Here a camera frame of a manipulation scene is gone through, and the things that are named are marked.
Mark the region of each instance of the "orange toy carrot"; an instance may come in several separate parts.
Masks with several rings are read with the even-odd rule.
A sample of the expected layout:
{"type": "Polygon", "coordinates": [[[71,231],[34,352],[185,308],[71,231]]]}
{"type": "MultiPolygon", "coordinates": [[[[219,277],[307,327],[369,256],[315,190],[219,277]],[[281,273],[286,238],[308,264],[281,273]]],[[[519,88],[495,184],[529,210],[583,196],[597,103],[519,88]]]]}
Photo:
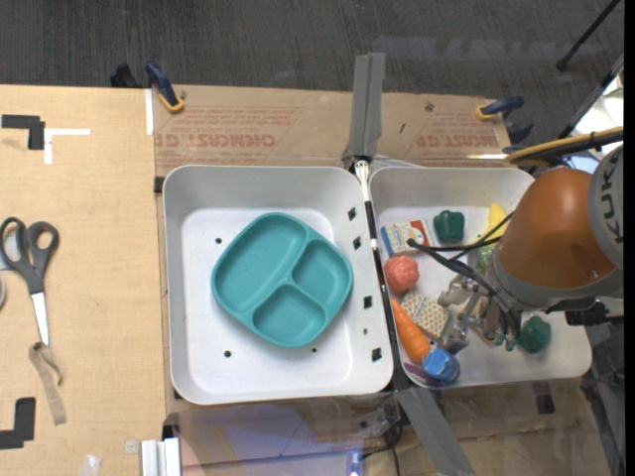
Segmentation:
{"type": "Polygon", "coordinates": [[[395,314],[395,324],[399,340],[406,349],[406,354],[417,364],[421,364],[430,352],[430,342],[423,331],[410,318],[410,315],[394,298],[390,300],[395,314]]]}

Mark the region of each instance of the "teal divided plate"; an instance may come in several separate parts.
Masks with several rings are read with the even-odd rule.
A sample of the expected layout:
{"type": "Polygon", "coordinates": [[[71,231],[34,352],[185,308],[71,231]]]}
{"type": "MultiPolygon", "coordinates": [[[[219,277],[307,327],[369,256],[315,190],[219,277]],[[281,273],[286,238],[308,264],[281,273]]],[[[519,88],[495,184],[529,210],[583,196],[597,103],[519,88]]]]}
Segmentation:
{"type": "Polygon", "coordinates": [[[216,301],[256,335],[301,347],[332,322],[352,288],[352,270],[332,243],[286,213],[253,220],[211,274],[216,301]]]}

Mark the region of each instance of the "gray carpet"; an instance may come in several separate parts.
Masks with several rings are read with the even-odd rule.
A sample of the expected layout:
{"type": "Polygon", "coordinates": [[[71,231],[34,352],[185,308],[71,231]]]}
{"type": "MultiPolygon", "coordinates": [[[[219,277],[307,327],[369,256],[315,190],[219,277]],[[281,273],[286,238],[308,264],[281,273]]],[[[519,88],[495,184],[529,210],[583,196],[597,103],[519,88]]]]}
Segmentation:
{"type": "Polygon", "coordinates": [[[128,62],[173,83],[351,90],[354,57],[385,52],[384,91],[522,96],[510,116],[549,141],[624,50],[611,0],[0,0],[0,82],[108,86],[128,62]]]}

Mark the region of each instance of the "black-handled scissors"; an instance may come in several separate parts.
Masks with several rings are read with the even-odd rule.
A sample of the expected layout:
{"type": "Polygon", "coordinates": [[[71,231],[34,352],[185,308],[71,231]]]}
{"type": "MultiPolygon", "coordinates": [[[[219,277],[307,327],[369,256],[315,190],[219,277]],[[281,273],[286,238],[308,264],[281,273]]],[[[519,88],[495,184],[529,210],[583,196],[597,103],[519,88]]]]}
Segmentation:
{"type": "Polygon", "coordinates": [[[35,222],[27,229],[25,223],[16,217],[7,218],[0,226],[0,255],[6,263],[18,272],[27,283],[33,307],[36,312],[36,321],[40,339],[49,345],[49,322],[47,321],[47,303],[44,296],[44,273],[49,259],[58,248],[60,233],[49,222],[35,222]],[[15,225],[17,259],[12,259],[11,253],[6,248],[6,233],[15,225]],[[48,233],[51,241],[46,247],[40,247],[40,237],[48,233]]]}

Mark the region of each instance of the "light wood surface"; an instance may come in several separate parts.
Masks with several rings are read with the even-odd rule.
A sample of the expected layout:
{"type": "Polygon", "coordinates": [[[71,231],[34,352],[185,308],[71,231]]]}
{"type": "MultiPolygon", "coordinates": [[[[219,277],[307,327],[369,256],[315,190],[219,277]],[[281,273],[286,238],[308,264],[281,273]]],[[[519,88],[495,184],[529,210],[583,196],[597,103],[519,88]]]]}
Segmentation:
{"type": "Polygon", "coordinates": [[[0,219],[54,224],[61,243],[45,277],[51,346],[64,381],[67,423],[54,426],[29,347],[31,299],[4,271],[0,309],[0,429],[15,401],[35,397],[35,439],[0,450],[0,474],[78,474],[86,454],[100,476],[139,473],[129,439],[160,438],[165,419],[154,145],[144,90],[0,86],[2,114],[37,115],[54,137],[54,162],[27,149],[26,130],[0,129],[0,219]]]}

